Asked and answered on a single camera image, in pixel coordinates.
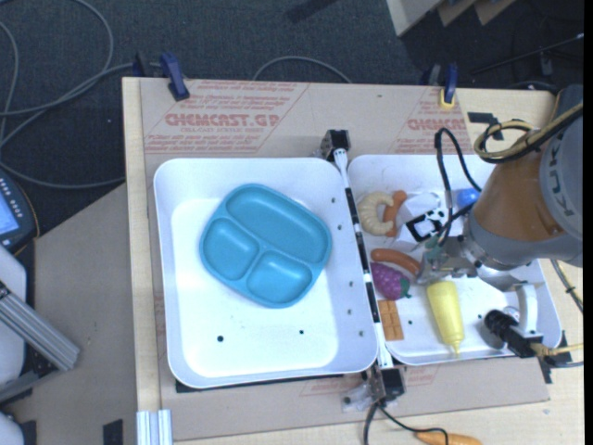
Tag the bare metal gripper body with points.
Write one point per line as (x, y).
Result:
(451, 258)

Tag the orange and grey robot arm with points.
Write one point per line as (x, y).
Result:
(519, 207)

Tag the white carton black print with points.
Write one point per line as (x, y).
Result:
(421, 220)

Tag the yellow squeeze bottle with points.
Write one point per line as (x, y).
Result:
(445, 308)

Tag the white plastic tray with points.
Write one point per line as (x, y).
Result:
(482, 299)
(241, 341)

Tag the orange sausage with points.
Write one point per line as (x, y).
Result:
(394, 258)
(398, 199)

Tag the blue round object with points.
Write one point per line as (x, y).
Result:
(467, 197)

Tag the purple grapes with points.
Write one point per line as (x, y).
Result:
(387, 280)

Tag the orange biscuit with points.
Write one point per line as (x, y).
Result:
(390, 319)

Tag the beige croissant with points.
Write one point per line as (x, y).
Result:
(370, 213)

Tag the thin black and white rod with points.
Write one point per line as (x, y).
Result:
(357, 230)

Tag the orange carrot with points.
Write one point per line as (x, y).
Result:
(451, 438)

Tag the blue divided plate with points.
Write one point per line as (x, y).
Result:
(266, 244)

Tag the brown cardboard board red print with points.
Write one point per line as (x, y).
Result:
(287, 109)

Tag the black cylinder on white bracket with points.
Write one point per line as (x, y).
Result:
(505, 328)

